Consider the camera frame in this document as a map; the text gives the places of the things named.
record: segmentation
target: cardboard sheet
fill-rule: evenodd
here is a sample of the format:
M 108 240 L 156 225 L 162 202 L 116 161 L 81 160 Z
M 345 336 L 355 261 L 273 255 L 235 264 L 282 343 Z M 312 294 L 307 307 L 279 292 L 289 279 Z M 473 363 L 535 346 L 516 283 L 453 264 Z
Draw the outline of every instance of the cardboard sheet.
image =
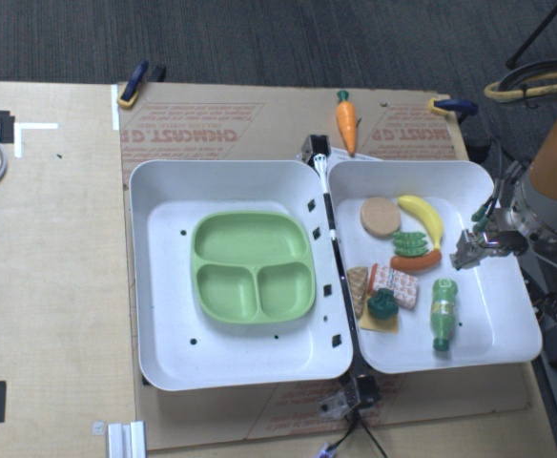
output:
M 335 118 L 338 90 L 146 84 L 135 106 L 120 110 L 128 264 L 133 314 L 136 418 L 148 449 L 300 435 L 344 429 L 321 419 L 318 402 L 335 381 L 164 392 L 144 384 L 137 354 L 135 281 L 128 180 L 150 159 L 294 159 L 308 135 L 343 145 Z M 362 159 L 466 159 L 454 114 L 433 115 L 433 92 L 349 90 L 361 123 Z M 527 407 L 522 368 L 495 365 L 415 374 L 374 373 L 382 399 L 365 410 L 368 425 L 484 414 Z
M 316 409 L 319 398 L 339 388 L 336 382 L 179 393 L 142 384 L 136 312 L 129 307 L 123 255 L 124 219 L 130 215 L 126 204 L 124 217 L 122 203 L 113 88 L 0 82 L 0 110 L 9 110 L 16 124 L 57 124 L 53 130 L 21 129 L 19 155 L 14 145 L 5 146 L 10 163 L 0 182 L 0 381 L 7 382 L 8 392 L 0 457 L 105 456 L 107 424 L 134 419 L 146 422 L 150 453 L 164 457 L 316 456 L 323 442 L 343 434 L 343 422 L 320 421 Z M 205 102 L 207 95 L 213 103 L 267 100 L 270 105 L 260 114 L 274 110 L 286 115 L 279 117 L 282 129 L 271 124 L 271 132 L 279 133 L 271 140 L 264 139 L 260 114 L 245 131 L 243 137 L 260 135 L 254 140 L 259 156 L 272 152 L 291 158 L 307 134 L 327 133 L 335 126 L 333 90 L 300 94 L 296 89 L 158 84 L 142 92 L 140 104 L 147 103 L 147 92 L 158 103 Z M 399 99 L 423 109 L 433 94 L 350 92 L 359 96 L 361 130 L 368 135 L 366 102 L 374 109 L 380 100 L 390 105 Z M 289 97 L 300 96 L 311 102 L 289 105 Z M 301 129 L 294 129 L 292 108 L 308 108 L 310 117 Z M 465 158 L 455 117 L 446 123 L 455 156 Z M 329 132 L 339 146 L 340 137 Z M 274 149 L 266 150 L 266 144 Z M 225 157 L 246 157 L 240 147 Z M 530 364 L 378 378 L 382 400 L 365 410 L 365 420 L 376 427 L 374 434 L 388 456 L 557 457 Z M 259 439 L 266 436 L 280 438 Z M 340 446 L 340 456 L 370 456 L 372 449 L 358 428 Z

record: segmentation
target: black cable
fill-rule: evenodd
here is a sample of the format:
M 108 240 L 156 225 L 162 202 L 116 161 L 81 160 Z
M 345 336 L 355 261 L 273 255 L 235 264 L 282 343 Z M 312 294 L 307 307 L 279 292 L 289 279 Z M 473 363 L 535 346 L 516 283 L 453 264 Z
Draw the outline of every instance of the black cable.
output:
M 514 157 L 514 155 L 512 153 L 510 153 L 506 148 L 504 148 L 502 146 L 501 148 L 501 153 L 507 158 L 509 159 L 510 162 L 513 162 L 516 160 L 516 158 Z
M 363 419 L 361 419 L 361 426 L 363 427 L 363 430 L 367 433 L 367 435 L 370 437 L 372 442 L 376 445 L 376 448 L 378 448 L 379 451 L 382 453 L 382 456 L 384 456 L 384 458 L 388 458 L 388 456 L 386 456 L 386 453 L 384 452 L 384 449 L 382 449 L 381 444 L 377 441 L 377 439 L 374 437 L 374 435 L 368 429 L 368 427 L 365 424 L 365 421 Z
M 514 68 L 516 68 L 516 61 L 518 61 L 518 58 L 520 56 L 522 56 L 522 54 L 526 51 L 526 49 L 532 44 L 532 42 L 537 39 L 537 37 L 539 36 L 539 34 L 546 28 L 547 24 L 549 24 L 551 22 L 551 20 L 556 16 L 557 14 L 557 5 L 556 7 L 554 7 L 554 9 L 552 9 L 552 11 L 546 16 L 546 18 L 543 20 L 543 22 L 539 25 L 539 27 L 537 29 L 535 29 L 535 31 L 533 31 L 533 33 L 530 35 L 530 37 L 525 41 L 525 43 L 518 49 L 518 51 L 516 51 L 514 53 L 513 56 L 511 56 L 506 62 L 505 62 L 505 66 L 510 69 L 513 70 Z
M 557 59 L 537 61 L 535 63 L 523 65 L 506 74 L 497 84 L 495 90 L 497 92 L 508 92 L 517 89 L 521 84 L 527 83 L 528 80 L 540 74 L 550 73 L 557 73 Z
M 336 443 L 327 447 L 326 451 L 333 451 L 333 450 L 337 449 L 338 446 L 340 446 L 342 444 L 342 442 L 353 433 L 353 431 L 355 430 L 355 427 L 357 427 L 357 424 L 359 423 L 360 418 L 361 418 L 361 416 L 359 415 L 359 413 L 357 411 L 353 411 L 353 420 L 351 422 L 350 427 L 346 431 L 346 433 L 344 433 L 344 435 Z
M 492 192 L 492 200 L 490 201 L 485 212 L 485 217 L 487 218 L 490 218 L 490 216 L 492 216 L 492 213 L 495 211 L 495 206 L 497 205 L 497 201 L 499 200 L 504 187 L 504 160 L 501 147 L 501 137 L 496 134 L 492 134 L 491 137 L 493 142 L 497 146 L 497 149 L 499 150 L 499 175 L 497 175 L 497 178 L 495 179 L 495 185 Z
M 357 427 L 357 424 L 361 423 L 361 427 L 363 427 L 363 430 L 365 431 L 365 433 L 369 436 L 369 438 L 372 440 L 372 442 L 374 443 L 374 445 L 376 446 L 376 448 L 382 453 L 382 456 L 384 458 L 388 458 L 388 456 L 386 455 L 386 453 L 384 452 L 384 449 L 382 449 L 381 444 L 378 442 L 378 440 L 374 437 L 374 435 L 372 434 L 372 432 L 369 430 L 369 428 L 367 427 L 367 424 L 365 423 L 365 421 L 361 418 L 361 415 L 359 414 L 358 410 L 353 410 L 352 411 L 352 418 L 351 418 L 351 425 L 349 426 L 349 428 L 346 430 L 346 432 L 344 433 L 344 435 L 333 445 L 330 445 L 329 447 L 327 447 L 326 451 L 335 451 L 338 446 L 340 446 L 342 444 L 342 442 L 348 438 L 353 431 L 355 430 L 355 428 Z

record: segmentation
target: divided plate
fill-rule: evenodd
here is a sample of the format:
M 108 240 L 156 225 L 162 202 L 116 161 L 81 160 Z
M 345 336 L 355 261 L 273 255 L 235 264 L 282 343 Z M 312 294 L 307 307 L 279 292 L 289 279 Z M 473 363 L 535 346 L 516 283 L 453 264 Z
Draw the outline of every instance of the divided plate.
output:
M 225 323 L 282 323 L 315 301 L 305 231 L 278 212 L 220 212 L 192 234 L 194 289 L 205 312 Z

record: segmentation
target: gray carpet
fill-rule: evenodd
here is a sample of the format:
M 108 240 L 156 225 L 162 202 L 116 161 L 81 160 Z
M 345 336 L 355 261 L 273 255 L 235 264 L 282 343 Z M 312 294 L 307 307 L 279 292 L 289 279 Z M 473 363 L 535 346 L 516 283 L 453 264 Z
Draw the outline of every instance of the gray carpet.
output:
M 465 139 L 533 158 L 557 100 L 504 107 L 483 88 L 557 0 L 0 0 L 0 80 L 115 83 L 141 58 L 167 81 L 435 90 L 480 105 Z M 557 59 L 557 15 L 519 64 Z M 483 166 L 498 172 L 492 149 Z M 557 270 L 543 264 L 548 288 Z M 547 400 L 548 408 L 552 402 Z

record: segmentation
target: green bottle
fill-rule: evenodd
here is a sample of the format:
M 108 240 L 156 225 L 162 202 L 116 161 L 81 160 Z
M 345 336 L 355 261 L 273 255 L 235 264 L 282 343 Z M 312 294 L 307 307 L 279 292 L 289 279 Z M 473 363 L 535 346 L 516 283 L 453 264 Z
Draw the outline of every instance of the green bottle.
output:
M 437 279 L 433 283 L 433 302 L 431 303 L 431 328 L 435 339 L 433 349 L 447 351 L 450 349 L 448 336 L 454 327 L 457 283 L 449 279 Z

